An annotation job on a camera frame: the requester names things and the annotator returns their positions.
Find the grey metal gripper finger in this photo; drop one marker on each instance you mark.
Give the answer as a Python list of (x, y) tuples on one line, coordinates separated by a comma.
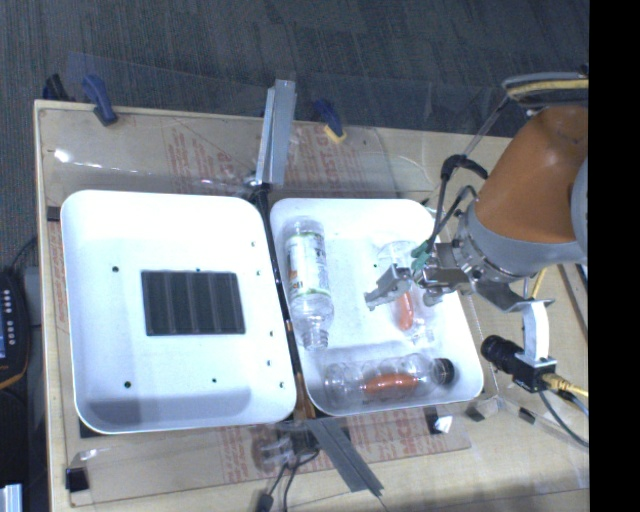
[(439, 295), (387, 287)]

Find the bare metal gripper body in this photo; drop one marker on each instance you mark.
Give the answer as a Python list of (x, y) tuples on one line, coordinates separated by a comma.
[(450, 272)]

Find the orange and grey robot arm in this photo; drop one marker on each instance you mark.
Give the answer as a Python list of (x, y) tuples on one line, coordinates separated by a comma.
[(530, 180)]

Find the orange sausage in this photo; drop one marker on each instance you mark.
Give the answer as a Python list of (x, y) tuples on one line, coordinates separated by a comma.
[(405, 312), (390, 384)]

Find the small clear plastic bottle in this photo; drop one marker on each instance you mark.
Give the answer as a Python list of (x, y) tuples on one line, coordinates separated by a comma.
[(395, 252)]

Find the white plastic tray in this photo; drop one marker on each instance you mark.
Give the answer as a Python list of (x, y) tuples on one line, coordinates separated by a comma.
[(360, 225), (175, 225)]

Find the clear bottle, white green label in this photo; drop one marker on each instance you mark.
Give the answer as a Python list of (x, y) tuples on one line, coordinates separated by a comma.
[(307, 270)]

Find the clear plastic bottle, black cap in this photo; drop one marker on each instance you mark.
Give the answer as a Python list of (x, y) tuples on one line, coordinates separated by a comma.
[(345, 382)]

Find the black ribbed rectangular panel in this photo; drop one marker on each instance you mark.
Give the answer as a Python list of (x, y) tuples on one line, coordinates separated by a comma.
[(192, 302)]

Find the brown cardboard board, red print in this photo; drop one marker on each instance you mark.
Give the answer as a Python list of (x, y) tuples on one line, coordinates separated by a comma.
[(165, 145)]

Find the black cylinder on white bracket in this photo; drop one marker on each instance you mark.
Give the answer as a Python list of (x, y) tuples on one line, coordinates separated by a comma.
[(510, 357)]

